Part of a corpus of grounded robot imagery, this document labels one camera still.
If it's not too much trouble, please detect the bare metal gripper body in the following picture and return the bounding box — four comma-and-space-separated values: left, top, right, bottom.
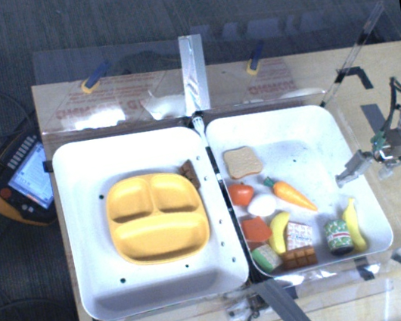
370, 126, 401, 170

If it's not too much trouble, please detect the white plastic tray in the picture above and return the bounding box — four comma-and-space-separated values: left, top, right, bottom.
202, 91, 398, 286
48, 115, 255, 321

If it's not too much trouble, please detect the yellow banana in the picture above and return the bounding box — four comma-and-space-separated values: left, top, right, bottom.
264, 210, 297, 257
338, 195, 369, 255

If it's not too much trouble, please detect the orange carrot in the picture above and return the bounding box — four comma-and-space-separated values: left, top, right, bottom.
262, 169, 319, 220

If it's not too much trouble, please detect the green can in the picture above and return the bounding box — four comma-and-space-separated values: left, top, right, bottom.
323, 217, 356, 258

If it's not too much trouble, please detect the white printed carton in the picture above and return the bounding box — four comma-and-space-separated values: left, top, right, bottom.
281, 217, 316, 253

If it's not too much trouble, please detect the white egg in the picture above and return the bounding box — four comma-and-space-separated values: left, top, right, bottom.
244, 192, 279, 220

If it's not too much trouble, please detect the large brown chocolate bar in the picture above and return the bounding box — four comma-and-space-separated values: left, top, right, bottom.
279, 244, 319, 272

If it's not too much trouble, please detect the tan bread slice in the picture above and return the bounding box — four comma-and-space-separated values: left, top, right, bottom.
221, 143, 265, 182

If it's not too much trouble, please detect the red tomato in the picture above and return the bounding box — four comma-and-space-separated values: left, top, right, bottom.
226, 180, 257, 210

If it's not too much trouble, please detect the orange cheese slice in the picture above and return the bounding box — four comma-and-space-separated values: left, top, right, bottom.
239, 213, 275, 252

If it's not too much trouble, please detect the thin black and white rod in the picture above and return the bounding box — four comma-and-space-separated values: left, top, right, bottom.
191, 111, 255, 288

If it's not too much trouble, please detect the brown cardboard board red print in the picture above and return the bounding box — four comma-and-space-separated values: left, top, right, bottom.
30, 20, 401, 321

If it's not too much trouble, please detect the small brown chocolate bar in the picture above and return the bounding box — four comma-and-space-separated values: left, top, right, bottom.
177, 158, 202, 193

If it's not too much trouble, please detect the yellow divided plate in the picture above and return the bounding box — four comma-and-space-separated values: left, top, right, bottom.
100, 164, 216, 272

